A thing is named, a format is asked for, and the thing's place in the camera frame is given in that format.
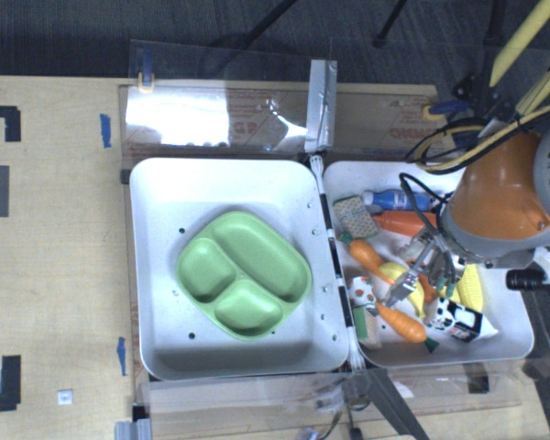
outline green plate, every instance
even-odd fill
[[[229,212],[188,243],[177,261],[177,281],[214,323],[250,340],[285,321],[310,290],[312,272],[265,222]]]

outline blue water bottle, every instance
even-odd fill
[[[430,210],[430,196],[428,194],[414,192],[413,197],[420,212]],[[388,189],[383,192],[364,191],[362,199],[367,208],[377,206],[383,210],[413,210],[407,194],[399,189]]]

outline yellow tube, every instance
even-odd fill
[[[493,63],[489,86],[495,86],[550,18],[550,0],[540,0]]]
[[[540,81],[515,106],[515,111],[522,116],[528,115],[537,108],[550,94],[550,71],[547,71]]]

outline red object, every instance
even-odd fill
[[[436,216],[428,212],[423,213],[430,223],[436,226]],[[407,237],[414,237],[422,228],[424,222],[411,210],[385,210],[382,214],[373,215],[373,220],[384,230],[389,230]]]

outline wooden table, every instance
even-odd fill
[[[1,357],[20,355],[21,403],[0,412],[0,438],[113,438],[135,399],[127,231],[119,180],[118,88],[125,79],[0,77],[0,105],[22,113],[22,141],[5,142],[9,214],[0,217]],[[105,148],[101,115],[109,116]],[[116,347],[126,340],[126,375]],[[520,405],[419,416],[432,438],[545,439],[534,384]],[[72,404],[58,391],[73,390]],[[384,420],[360,423],[368,438],[391,437]],[[297,430],[238,434],[295,438]],[[329,437],[348,439],[338,428]]]

